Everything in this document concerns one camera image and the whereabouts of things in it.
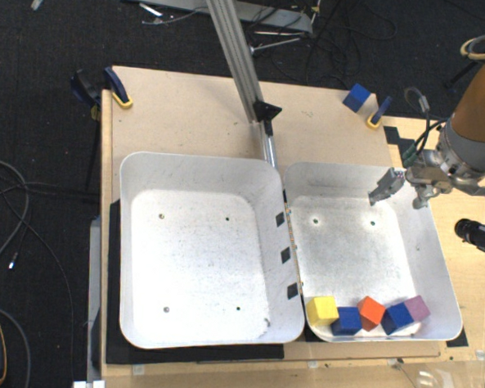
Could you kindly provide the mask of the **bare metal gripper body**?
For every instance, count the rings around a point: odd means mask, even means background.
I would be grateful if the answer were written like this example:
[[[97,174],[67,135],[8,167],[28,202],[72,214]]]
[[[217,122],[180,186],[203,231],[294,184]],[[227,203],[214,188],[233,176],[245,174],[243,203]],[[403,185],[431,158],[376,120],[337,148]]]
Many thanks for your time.
[[[485,196],[480,182],[485,171],[478,170],[451,151],[423,150],[405,159],[406,180],[415,186],[419,196],[439,196],[453,189],[469,196]]]

